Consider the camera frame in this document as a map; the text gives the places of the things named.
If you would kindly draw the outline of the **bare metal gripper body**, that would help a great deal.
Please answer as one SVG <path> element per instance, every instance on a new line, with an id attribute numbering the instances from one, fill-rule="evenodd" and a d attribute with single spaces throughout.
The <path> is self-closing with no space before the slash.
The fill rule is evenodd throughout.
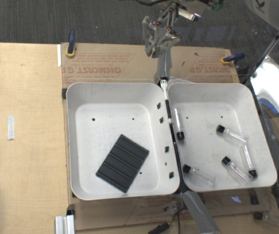
<path id="1" fill-rule="evenodd" d="M 165 1 L 165 17 L 170 20 L 183 17 L 196 21 L 202 17 L 208 5 L 209 0 L 167 0 Z"/>

